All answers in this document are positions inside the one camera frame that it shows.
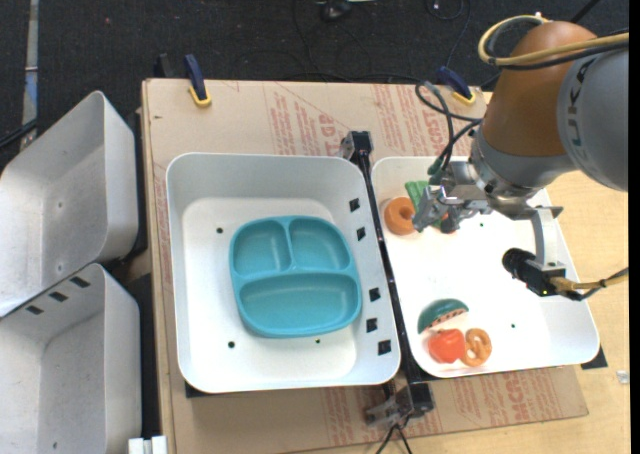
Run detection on black block with thin wires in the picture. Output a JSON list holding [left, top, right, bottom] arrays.
[[363, 381, 435, 426], [339, 130, 374, 163]]

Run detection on orange doughnut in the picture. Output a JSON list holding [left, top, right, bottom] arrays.
[[383, 196, 419, 236]]

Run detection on brown cardboard board red print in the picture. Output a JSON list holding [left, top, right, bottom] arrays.
[[141, 77, 590, 454]]

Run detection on blue divided plate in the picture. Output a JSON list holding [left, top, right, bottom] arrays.
[[228, 215, 363, 339]]

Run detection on green watermelon slice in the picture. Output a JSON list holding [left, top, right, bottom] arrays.
[[417, 298, 470, 335]]

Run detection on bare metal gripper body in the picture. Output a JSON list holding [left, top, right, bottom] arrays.
[[433, 160, 501, 221]]

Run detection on brown pretzel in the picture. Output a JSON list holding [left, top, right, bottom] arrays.
[[461, 327, 493, 368]]

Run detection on green toy lettuce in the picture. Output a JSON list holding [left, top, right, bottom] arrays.
[[403, 179, 444, 231]]

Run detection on thin black rod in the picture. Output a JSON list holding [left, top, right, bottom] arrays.
[[359, 154, 419, 387]]

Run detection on red bell pepper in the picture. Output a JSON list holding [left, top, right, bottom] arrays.
[[427, 329, 468, 365]]

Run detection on black cylinder on white bracket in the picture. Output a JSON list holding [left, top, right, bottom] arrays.
[[501, 205, 569, 299]]

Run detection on white plastic tray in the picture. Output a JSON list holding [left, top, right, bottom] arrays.
[[165, 151, 402, 395], [370, 155, 601, 379]]

